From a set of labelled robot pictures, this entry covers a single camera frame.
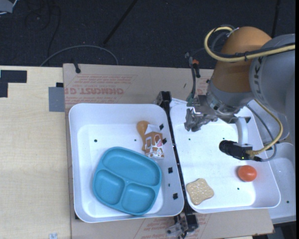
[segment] blue divided plate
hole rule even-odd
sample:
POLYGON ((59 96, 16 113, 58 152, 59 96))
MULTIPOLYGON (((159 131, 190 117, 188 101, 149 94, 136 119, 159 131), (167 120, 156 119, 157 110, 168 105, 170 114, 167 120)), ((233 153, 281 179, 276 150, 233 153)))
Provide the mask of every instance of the blue divided plate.
POLYGON ((154 205, 161 184, 160 166, 136 151, 112 147, 100 159, 93 177, 93 193, 116 210, 142 215, 154 205))

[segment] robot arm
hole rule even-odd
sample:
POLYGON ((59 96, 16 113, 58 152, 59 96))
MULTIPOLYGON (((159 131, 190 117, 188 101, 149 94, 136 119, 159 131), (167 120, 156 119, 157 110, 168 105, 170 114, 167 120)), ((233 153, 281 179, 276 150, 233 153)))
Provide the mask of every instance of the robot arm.
MULTIPOLYGON (((274 111, 286 116, 295 145, 295 35, 272 39, 254 27, 222 26, 206 35, 204 47, 217 63, 207 94, 188 101, 187 106, 193 108, 187 109, 185 128, 197 131, 202 125, 218 119, 237 123, 235 114, 251 100, 256 100, 269 113, 274 111), (211 34, 219 30, 230 32, 221 53, 208 46, 211 34)), ((245 153, 257 154, 250 149, 244 150, 245 153)))

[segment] tomato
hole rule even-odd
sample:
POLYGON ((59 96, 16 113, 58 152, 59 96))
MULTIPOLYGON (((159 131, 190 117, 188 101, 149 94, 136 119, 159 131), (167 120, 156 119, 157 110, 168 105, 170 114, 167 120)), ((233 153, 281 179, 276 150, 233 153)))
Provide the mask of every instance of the tomato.
POLYGON ((257 171, 251 165, 243 165, 238 169, 238 176, 243 181, 253 181, 257 177, 257 171))

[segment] yellow cable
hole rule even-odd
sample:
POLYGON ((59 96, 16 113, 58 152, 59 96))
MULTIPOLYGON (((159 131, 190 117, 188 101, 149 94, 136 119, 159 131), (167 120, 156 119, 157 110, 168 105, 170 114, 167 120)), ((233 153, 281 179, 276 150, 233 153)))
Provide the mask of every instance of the yellow cable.
POLYGON ((208 47, 208 39, 211 36, 212 33, 220 31, 220 30, 228 30, 228 31, 233 31, 233 29, 231 27, 228 26, 222 26, 222 27, 217 27, 213 30, 211 30, 205 37, 204 39, 204 48, 206 50, 206 52, 214 59, 219 60, 219 61, 223 61, 223 62, 238 62, 238 61, 244 61, 246 59, 254 59, 257 57, 261 57, 261 56, 268 56, 268 55, 272 55, 272 54, 276 54, 276 53, 280 53, 280 52, 284 52, 284 51, 289 51, 289 50, 294 50, 296 48, 295 44, 292 45, 288 45, 285 47, 281 47, 281 48, 277 48, 274 50, 270 50, 270 51, 263 51, 263 52, 259 52, 259 53, 255 53, 255 54, 250 54, 250 55, 246 55, 246 56, 240 56, 240 57, 234 57, 234 58, 224 58, 221 56, 216 55, 215 53, 213 53, 210 48, 208 47))
POLYGON ((255 101, 278 122, 280 130, 279 130, 279 133, 276 136, 276 138, 271 143, 264 146, 262 149, 260 149, 260 150, 246 150, 246 153, 251 155, 251 156, 258 155, 259 153, 269 149, 271 146, 273 146, 280 139, 281 135, 283 134, 283 124, 280 122, 280 120, 270 110, 268 110, 265 106, 263 106, 258 100, 255 99, 255 101))

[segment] cracker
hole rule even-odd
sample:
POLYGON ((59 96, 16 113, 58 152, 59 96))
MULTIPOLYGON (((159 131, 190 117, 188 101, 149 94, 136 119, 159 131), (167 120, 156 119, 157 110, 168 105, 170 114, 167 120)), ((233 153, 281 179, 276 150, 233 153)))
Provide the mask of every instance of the cracker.
POLYGON ((194 205, 199 205, 204 200, 214 196, 213 189, 207 184, 206 180, 203 178, 188 183, 186 185, 186 190, 194 205))

